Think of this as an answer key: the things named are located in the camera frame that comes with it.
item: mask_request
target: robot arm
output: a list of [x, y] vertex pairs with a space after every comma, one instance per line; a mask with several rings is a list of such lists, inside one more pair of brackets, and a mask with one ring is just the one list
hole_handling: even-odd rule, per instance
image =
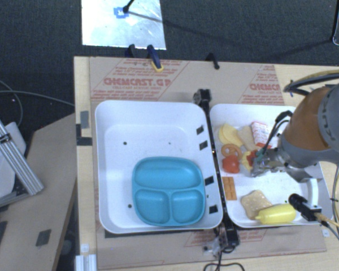
[[255, 158], [252, 175], [283, 171], [302, 182], [311, 178], [304, 169], [319, 161], [339, 165], [339, 84], [307, 94], [294, 111], [277, 148]]

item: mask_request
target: toy tomato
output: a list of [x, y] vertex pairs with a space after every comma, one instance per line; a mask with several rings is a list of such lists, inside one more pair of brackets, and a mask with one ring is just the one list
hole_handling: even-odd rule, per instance
[[237, 174], [240, 171], [240, 163], [236, 155], [229, 155], [222, 160], [223, 169], [232, 174]]

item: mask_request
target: white tray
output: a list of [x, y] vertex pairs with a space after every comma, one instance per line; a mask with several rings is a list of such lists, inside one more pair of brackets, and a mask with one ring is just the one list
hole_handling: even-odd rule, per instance
[[[201, 108], [192, 103], [108, 100], [96, 108], [95, 125], [99, 218], [106, 230], [123, 234], [211, 229], [221, 223], [223, 210], [218, 181], [206, 117]], [[201, 143], [207, 147], [200, 150]], [[204, 179], [213, 178], [213, 182], [205, 186], [205, 214], [195, 224], [153, 226], [136, 215], [132, 172], [141, 159], [152, 156], [189, 159], [199, 166]]]
[[[238, 174], [230, 174], [222, 169], [222, 159], [224, 156], [221, 154], [222, 143], [219, 141], [218, 131], [223, 124], [227, 123], [236, 129], [241, 129], [245, 125], [250, 125], [253, 121], [258, 121], [260, 123], [265, 123], [272, 128], [278, 114], [286, 110], [294, 111], [294, 107], [217, 104], [211, 109], [210, 117], [214, 130], [220, 173], [221, 176], [234, 178], [237, 194], [237, 200], [227, 201], [227, 211], [231, 220], [240, 227], [269, 227], [269, 225], [262, 225], [259, 221], [250, 220], [246, 216], [245, 210], [241, 205], [241, 198], [254, 190], [261, 190], [273, 205], [285, 203], [287, 202], [289, 195], [297, 193], [305, 197], [309, 202], [312, 202], [312, 204], [321, 206], [323, 208], [322, 213], [327, 217], [331, 218], [333, 216], [329, 192], [319, 164], [307, 168], [309, 174], [317, 179], [312, 180], [309, 183], [298, 183], [288, 174], [280, 172], [268, 172], [265, 175], [253, 178], [251, 177], [250, 172], [242, 164], [240, 164], [240, 172]], [[277, 138], [274, 138], [271, 141], [271, 145], [277, 145]], [[282, 226], [308, 224], [318, 224], [318, 222], [308, 222], [301, 217], [299, 212], [297, 212], [297, 216], [291, 224], [282, 224]]]

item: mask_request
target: blue plate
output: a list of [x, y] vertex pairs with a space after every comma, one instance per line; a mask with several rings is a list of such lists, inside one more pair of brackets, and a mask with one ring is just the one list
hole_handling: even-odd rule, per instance
[[201, 170], [186, 159], [153, 157], [139, 161], [133, 170], [132, 194], [137, 216], [150, 225], [190, 225], [205, 212]]

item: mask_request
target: yellow cable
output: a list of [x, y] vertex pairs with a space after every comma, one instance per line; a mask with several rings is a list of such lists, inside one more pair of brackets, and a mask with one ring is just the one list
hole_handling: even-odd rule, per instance
[[322, 213], [314, 213], [314, 216], [319, 220], [319, 221], [325, 221], [330, 224], [333, 224], [337, 227], [339, 227], [339, 224], [334, 222], [333, 220], [330, 220], [327, 216], [323, 215]]
[[316, 72], [314, 74], [305, 76], [303, 78], [298, 79], [297, 81], [302, 81], [302, 80], [306, 80], [308, 78], [312, 78], [312, 77], [318, 77], [318, 76], [324, 76], [324, 75], [333, 75], [333, 74], [338, 74], [339, 73], [339, 69], [337, 70], [329, 70], [329, 71], [321, 71], [321, 72]]

